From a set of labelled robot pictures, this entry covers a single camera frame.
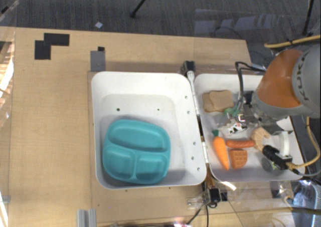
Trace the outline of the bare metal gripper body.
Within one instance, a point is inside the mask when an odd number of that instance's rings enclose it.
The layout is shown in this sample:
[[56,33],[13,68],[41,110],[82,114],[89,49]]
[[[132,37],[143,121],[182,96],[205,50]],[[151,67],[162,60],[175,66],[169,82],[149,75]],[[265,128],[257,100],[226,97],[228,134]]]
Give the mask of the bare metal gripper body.
[[240,122],[244,124],[258,124],[260,120],[255,108],[251,104],[244,104],[240,111]]

